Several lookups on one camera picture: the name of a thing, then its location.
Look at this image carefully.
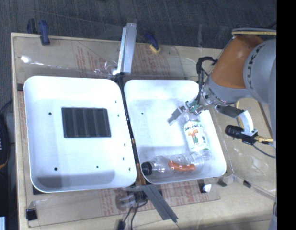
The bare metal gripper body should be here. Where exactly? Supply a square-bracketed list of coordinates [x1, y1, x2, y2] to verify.
[185, 87, 222, 115]

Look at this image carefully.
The white plastic tray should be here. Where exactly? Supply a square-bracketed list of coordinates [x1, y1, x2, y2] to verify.
[23, 75, 138, 193]
[123, 79, 227, 185]

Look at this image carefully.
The white bottle with printed label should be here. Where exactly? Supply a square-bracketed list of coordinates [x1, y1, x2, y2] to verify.
[182, 114, 212, 154]

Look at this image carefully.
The clear plastic bottle, black cap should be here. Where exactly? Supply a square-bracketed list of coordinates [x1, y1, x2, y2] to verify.
[141, 151, 212, 179]

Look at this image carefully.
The black ribbed rectangular pad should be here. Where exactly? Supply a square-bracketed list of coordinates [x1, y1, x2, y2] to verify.
[61, 107, 112, 138]

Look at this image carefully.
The brown cardboard board, red print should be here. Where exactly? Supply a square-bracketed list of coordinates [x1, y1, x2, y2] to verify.
[13, 36, 222, 228]

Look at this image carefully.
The black cylinder on white bracket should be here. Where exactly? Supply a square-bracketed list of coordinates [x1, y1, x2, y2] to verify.
[225, 108, 259, 145]

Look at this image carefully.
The black block with thin wires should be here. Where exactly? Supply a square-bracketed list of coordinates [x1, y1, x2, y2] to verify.
[133, 189, 149, 202]

